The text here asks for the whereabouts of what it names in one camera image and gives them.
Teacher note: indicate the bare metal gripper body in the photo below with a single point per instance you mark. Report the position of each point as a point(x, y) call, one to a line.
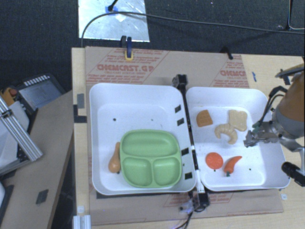
point(269, 133)

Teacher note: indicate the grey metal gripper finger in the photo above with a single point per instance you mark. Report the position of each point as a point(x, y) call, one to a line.
point(251, 134)
point(248, 143)

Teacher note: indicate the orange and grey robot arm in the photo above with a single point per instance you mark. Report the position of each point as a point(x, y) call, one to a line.
point(293, 99)

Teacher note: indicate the pale toy bread slice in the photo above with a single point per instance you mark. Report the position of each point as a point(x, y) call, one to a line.
point(238, 119)

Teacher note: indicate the pale toy croissant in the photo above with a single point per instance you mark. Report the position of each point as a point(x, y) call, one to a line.
point(226, 130)

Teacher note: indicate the orange toy carrot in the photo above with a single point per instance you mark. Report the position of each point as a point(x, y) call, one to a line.
point(231, 164)

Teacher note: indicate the white plastic tray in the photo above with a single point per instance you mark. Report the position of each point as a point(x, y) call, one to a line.
point(247, 175)
point(133, 108)

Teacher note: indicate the orange round toy fruit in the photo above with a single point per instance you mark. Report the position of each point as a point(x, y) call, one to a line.
point(214, 160)

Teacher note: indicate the orange toy bread slice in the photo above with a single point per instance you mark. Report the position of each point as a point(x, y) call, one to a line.
point(204, 119)

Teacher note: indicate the thin black and white rod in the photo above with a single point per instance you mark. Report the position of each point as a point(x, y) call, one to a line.
point(190, 132)

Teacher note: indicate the green divided plate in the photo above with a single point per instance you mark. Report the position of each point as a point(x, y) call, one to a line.
point(150, 161)

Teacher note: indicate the brown cardboard board red print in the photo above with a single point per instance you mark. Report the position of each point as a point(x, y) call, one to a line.
point(152, 63)

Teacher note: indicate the brown toy pear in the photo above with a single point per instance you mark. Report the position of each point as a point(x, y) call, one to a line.
point(114, 164)

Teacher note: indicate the black cylinder on white bracket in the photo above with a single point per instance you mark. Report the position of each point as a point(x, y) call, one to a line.
point(291, 170)

